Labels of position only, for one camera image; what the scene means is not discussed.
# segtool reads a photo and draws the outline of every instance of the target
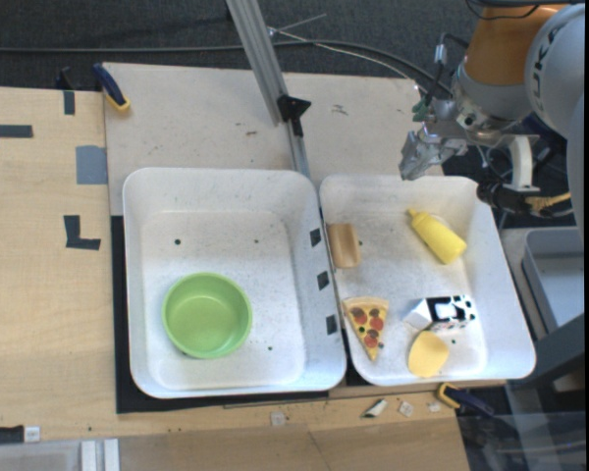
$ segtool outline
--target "yellow cable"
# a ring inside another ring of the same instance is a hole
[[[530,204],[534,211],[541,211],[570,198],[571,193],[566,192],[561,195],[555,195],[554,197],[526,197],[526,203]]]

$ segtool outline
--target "pizza slice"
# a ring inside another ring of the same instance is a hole
[[[389,302],[377,296],[356,296],[343,300],[343,307],[353,331],[371,361],[384,347],[382,333],[389,311]]]

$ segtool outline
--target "green plate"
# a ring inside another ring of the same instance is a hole
[[[162,320],[168,338],[185,354],[216,358],[234,352],[248,337],[252,310],[246,293],[219,274],[198,273],[166,293]]]

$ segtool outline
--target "wooden table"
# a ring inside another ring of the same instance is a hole
[[[109,190],[78,184],[76,170],[77,147],[106,147],[104,100],[75,96],[76,112],[66,115],[62,91],[0,87],[0,125],[33,130],[32,138],[0,137],[0,427],[38,426],[44,441],[121,438],[127,455],[142,448],[142,462],[154,435],[192,434],[197,449],[220,432],[245,445],[253,435],[276,439],[292,459],[314,448],[316,464],[319,454],[341,465],[345,452],[356,458],[352,444],[370,441],[388,462],[468,468],[455,413],[441,403],[433,411],[427,386],[338,386],[322,400],[117,414]],[[99,249],[66,247],[66,215],[80,216],[80,235],[99,238]],[[389,404],[379,417],[360,417],[381,398]],[[411,416],[398,412],[402,401]],[[273,412],[286,427],[271,427]]]

